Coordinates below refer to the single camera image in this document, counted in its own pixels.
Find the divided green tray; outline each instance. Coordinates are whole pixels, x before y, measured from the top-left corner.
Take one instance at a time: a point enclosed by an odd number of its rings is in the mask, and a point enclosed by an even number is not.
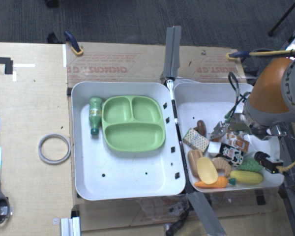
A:
[[[116,151],[150,151],[165,141],[161,109],[155,100],[146,96],[107,99],[102,108],[102,128],[107,145]]]

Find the bottle cap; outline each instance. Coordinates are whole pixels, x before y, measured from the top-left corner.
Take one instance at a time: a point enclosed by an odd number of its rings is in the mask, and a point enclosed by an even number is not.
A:
[[[97,136],[98,135],[98,132],[99,132],[98,128],[91,128],[90,129],[90,133],[92,135],[94,135],[94,136]]]

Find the light wood surface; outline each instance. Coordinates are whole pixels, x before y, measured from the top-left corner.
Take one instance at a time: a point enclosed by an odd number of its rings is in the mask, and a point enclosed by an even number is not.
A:
[[[17,81],[0,64],[1,189],[9,197],[13,215],[0,226],[0,236],[58,236],[54,219],[70,218],[73,207],[71,159],[60,165],[40,160],[37,146],[49,133],[70,136],[67,74],[62,45],[0,43],[0,57],[14,64]],[[43,146],[47,157],[59,159],[66,146],[57,139]],[[271,212],[227,217],[221,224],[230,236],[292,235],[282,199],[273,195]],[[86,236],[162,236],[164,225],[82,232]],[[187,221],[177,236],[206,235],[199,221]]]

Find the bottle label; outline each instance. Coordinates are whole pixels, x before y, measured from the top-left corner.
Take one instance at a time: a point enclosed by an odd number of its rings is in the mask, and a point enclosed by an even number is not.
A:
[[[102,116],[102,111],[97,108],[93,108],[89,110],[89,114],[92,116]]]

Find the gray carpet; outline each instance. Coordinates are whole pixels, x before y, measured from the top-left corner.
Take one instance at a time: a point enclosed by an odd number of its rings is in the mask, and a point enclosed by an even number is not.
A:
[[[166,28],[182,26],[181,45],[279,50],[295,30],[295,8],[268,32],[295,0],[0,0],[0,42],[47,43],[54,32],[77,41],[165,45]],[[269,60],[246,60],[260,73]]]

